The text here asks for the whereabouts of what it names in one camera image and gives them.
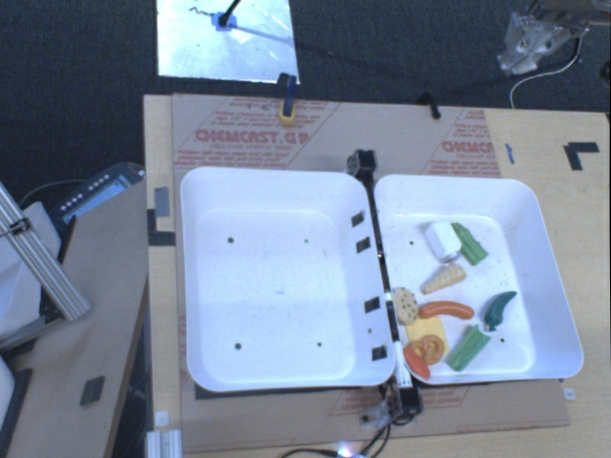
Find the tray with toy food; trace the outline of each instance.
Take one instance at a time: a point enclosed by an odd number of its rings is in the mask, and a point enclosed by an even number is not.
[[[411,373],[432,385],[579,371],[522,183],[383,177],[378,219],[345,173],[204,167],[180,195],[187,365],[206,389],[381,384],[405,364],[394,314]]]

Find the white tray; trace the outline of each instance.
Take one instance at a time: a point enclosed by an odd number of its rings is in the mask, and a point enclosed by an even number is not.
[[[474,309],[469,321],[441,316],[450,348],[476,323],[492,337],[461,372],[445,359],[432,365],[428,383],[567,378],[579,372],[579,336],[532,190],[512,179],[387,176],[377,183],[375,197],[392,286],[411,290],[418,304],[450,300]],[[467,279],[423,295],[422,284],[440,266],[424,236],[435,220],[460,222],[489,256],[476,266],[460,258]],[[485,332],[488,301],[511,290],[517,295],[503,323]]]
[[[358,386],[390,377],[368,199],[355,178],[199,168],[183,180],[181,202],[187,365],[199,385]],[[352,227],[359,213],[365,221]],[[367,238],[371,247],[357,253]],[[376,298],[381,307],[366,312]]]
[[[450,347],[483,329],[490,297],[515,290],[505,321],[462,372],[432,385],[566,378],[583,356],[533,192],[509,179],[389,176],[375,197],[392,287],[419,303],[472,306],[442,316]],[[205,167],[181,184],[187,365],[213,391],[378,385],[396,365],[365,188],[341,173]],[[363,221],[353,226],[353,218]],[[439,266],[424,237],[458,221],[490,253],[463,282],[422,295]],[[369,248],[357,243],[369,240]],[[401,330],[403,343],[407,337]]]

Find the metal sheet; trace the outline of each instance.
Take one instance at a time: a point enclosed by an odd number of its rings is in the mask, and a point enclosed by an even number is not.
[[[212,15],[233,0],[158,0],[162,76],[274,83],[298,76],[288,0],[242,0],[236,27],[218,31]]]

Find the yellow cheese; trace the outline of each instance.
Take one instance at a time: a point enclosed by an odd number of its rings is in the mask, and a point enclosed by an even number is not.
[[[417,341],[424,338],[427,334],[434,334],[443,341],[443,353],[450,353],[450,345],[446,338],[446,331],[443,328],[443,323],[438,316],[429,319],[418,319],[415,323],[406,325],[405,329],[408,333],[410,341]]]

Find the green pepper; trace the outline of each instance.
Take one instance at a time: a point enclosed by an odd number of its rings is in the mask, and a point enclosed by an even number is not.
[[[503,322],[503,310],[505,305],[516,296],[516,292],[503,292],[495,296],[495,299],[488,306],[484,322],[488,331],[496,331],[496,327]]]
[[[476,324],[467,333],[467,337],[453,351],[448,359],[448,365],[454,371],[462,371],[473,358],[488,344],[490,336],[486,336],[479,330]]]
[[[471,231],[464,225],[453,222],[452,228],[460,239],[460,251],[471,265],[475,266],[488,256],[488,252],[481,247],[481,244],[474,239]]]

